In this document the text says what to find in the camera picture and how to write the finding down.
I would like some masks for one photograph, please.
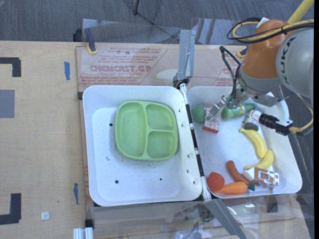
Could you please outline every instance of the white tray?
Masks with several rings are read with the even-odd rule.
[[[200,104],[211,105],[220,100],[222,95],[228,95],[231,87],[194,87],[188,91],[190,108]],[[257,109],[276,116],[285,118],[285,101],[269,108],[257,105]],[[202,160],[203,170],[207,177],[211,172],[220,173],[225,178],[225,183],[234,182],[226,168],[226,162],[233,160],[239,172],[245,165],[252,165],[259,161],[253,143],[248,137],[239,132],[245,116],[222,120],[217,134],[202,129],[202,123],[194,123],[196,139]],[[240,198],[251,196],[266,196],[276,194],[296,193],[302,187],[302,177],[287,136],[280,135],[274,129],[260,125],[259,133],[264,137],[267,148],[274,152],[275,160],[271,168],[279,173],[280,185],[273,190],[256,187],[255,191],[247,191],[241,195],[218,194],[219,198]]]
[[[140,100],[170,107],[176,116],[178,148],[164,161],[124,157],[115,144],[120,104]],[[89,192],[100,206],[190,201],[202,183],[181,92],[163,86],[91,86],[83,94]]]

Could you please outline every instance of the gray square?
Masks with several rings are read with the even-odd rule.
[[[0,118],[14,118],[14,90],[0,90]]]

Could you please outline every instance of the tomato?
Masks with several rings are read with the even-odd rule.
[[[211,172],[207,177],[206,182],[208,188],[212,192],[220,190],[225,185],[224,177],[216,172]]]

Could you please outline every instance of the can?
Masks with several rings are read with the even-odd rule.
[[[258,131],[259,129],[259,117],[262,113],[258,110],[251,110],[244,123],[244,129],[253,129]]]

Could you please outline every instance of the yellow tube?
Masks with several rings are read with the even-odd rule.
[[[315,0],[303,0],[303,2],[296,9],[294,14],[288,19],[288,23],[296,23],[302,19],[302,17],[306,14],[309,8],[314,4]]]

